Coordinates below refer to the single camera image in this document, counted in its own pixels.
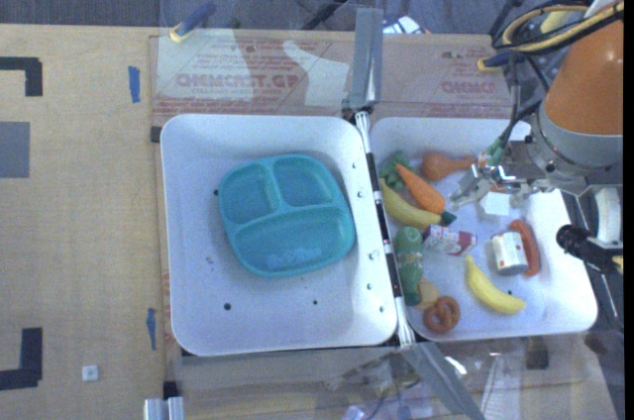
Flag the orange chicken drumstick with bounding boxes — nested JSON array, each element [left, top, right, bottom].
[[420, 152, 477, 183]]

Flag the green broccoli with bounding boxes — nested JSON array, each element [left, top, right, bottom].
[[378, 151, 413, 191]]

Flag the green bottle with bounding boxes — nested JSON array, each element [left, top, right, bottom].
[[393, 225, 425, 307]]

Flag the blue divided plate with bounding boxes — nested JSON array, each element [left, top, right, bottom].
[[217, 153, 358, 280]]

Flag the white cube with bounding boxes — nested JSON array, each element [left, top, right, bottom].
[[483, 191, 512, 218]]

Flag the yellow banana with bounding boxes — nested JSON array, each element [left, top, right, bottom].
[[464, 254, 528, 316], [377, 177, 443, 232]]

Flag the brown cardboard board, red print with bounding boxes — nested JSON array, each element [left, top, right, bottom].
[[148, 29, 618, 420]]

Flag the black cylinder on white bracket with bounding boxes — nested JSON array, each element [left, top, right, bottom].
[[555, 187, 625, 274]]

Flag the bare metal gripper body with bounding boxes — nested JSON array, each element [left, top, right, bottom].
[[474, 138, 625, 198]]

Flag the thin black and white rod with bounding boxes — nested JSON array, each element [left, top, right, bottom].
[[354, 109, 416, 349]]

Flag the white plastic tray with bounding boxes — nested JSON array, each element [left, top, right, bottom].
[[158, 113, 400, 358], [369, 116, 599, 343]]

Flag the yellow biscuit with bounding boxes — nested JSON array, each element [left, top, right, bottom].
[[414, 278, 442, 312]]

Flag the red and white carton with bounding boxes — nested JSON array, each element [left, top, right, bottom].
[[421, 224, 478, 258]]

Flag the brown pretzel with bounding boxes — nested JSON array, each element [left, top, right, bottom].
[[421, 294, 463, 336]]

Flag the orange carrot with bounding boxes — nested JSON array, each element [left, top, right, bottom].
[[394, 162, 458, 227]]

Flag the white can with red dots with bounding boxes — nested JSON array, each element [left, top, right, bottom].
[[489, 230, 530, 277]]

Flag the orange sausage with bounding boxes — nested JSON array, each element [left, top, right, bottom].
[[509, 219, 542, 278]]

